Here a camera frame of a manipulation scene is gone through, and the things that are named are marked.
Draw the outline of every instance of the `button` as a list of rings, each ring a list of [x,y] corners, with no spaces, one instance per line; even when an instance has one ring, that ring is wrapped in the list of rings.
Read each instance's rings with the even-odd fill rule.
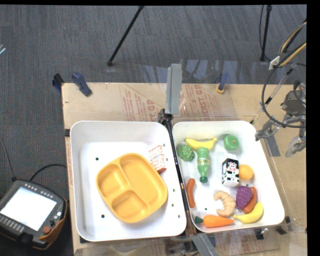
[[[43,228],[42,228],[42,232],[44,235],[48,235],[50,232],[51,232],[51,227],[48,226],[48,225],[45,225]]]

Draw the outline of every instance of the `bottle label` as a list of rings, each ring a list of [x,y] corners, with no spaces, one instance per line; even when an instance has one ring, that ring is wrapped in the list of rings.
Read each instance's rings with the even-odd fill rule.
[[[197,165],[198,166],[208,166],[208,165],[210,165],[210,160],[208,158],[204,158],[204,157],[198,158]]]

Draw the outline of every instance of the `gray carpet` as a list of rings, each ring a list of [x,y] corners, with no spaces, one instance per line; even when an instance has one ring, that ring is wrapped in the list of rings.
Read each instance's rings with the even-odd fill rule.
[[[45,165],[66,165],[61,94],[52,86],[57,73],[65,82],[80,72],[87,82],[166,83],[168,67],[180,63],[183,83],[214,83],[226,72],[227,84],[266,83],[268,60],[307,18],[307,5],[272,5],[264,61],[267,10],[262,7],[146,6],[108,66],[137,6],[0,4],[0,44],[6,48],[0,54],[0,138],[15,176],[28,180]],[[306,40],[306,33],[306,28],[299,33],[288,53]],[[306,82],[306,56],[305,49],[293,59],[298,65],[286,84]],[[279,83],[288,67],[278,68],[268,83]],[[61,166],[43,170],[34,181],[69,198]],[[0,193],[10,186],[0,146]],[[0,255],[72,254],[69,218],[47,251],[0,236]]]

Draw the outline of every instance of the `green bottle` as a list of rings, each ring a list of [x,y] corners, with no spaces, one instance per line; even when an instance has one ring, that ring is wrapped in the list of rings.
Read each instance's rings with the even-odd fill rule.
[[[198,171],[201,175],[200,182],[207,183],[207,172],[210,168],[209,149],[207,149],[206,147],[199,147],[196,153],[198,155],[196,167],[198,168]]]

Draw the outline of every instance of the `white tray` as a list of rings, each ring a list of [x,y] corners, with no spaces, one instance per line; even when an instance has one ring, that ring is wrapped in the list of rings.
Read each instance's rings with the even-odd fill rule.
[[[225,135],[232,134],[239,140],[239,148],[227,152],[224,147]],[[173,126],[173,139],[176,146],[186,144],[185,138],[194,140],[209,140],[216,137],[214,147],[209,152],[210,169],[207,173],[208,182],[199,181],[200,174],[197,169],[197,153],[192,161],[184,161],[178,157],[180,171],[183,182],[187,185],[190,178],[195,179],[193,196],[196,206],[190,208],[193,224],[202,232],[214,233],[221,231],[238,230],[245,228],[256,228],[278,225],[284,220],[285,210],[281,202],[275,181],[268,165],[261,142],[256,141],[256,129],[246,121],[182,121]],[[223,203],[219,199],[214,200],[214,194],[219,191],[229,193],[236,199],[237,187],[228,187],[221,184],[222,163],[230,157],[228,154],[235,155],[239,165],[249,165],[254,176],[248,181],[240,180],[239,186],[254,186],[257,190],[257,199],[262,202],[264,212],[262,218],[257,222],[244,224],[235,219],[234,224],[207,228],[203,223],[195,223],[195,216],[202,218],[205,215],[218,215],[216,210],[223,209]],[[235,208],[234,214],[244,214]]]
[[[79,235],[85,240],[171,237],[185,230],[187,220],[179,178],[169,133],[163,125],[142,121],[80,121],[70,130],[70,144],[75,222]],[[158,145],[163,146],[167,157],[167,169],[160,173],[168,189],[167,200],[147,218],[125,223],[99,195],[96,176],[106,164],[127,153],[149,159],[149,150]]]

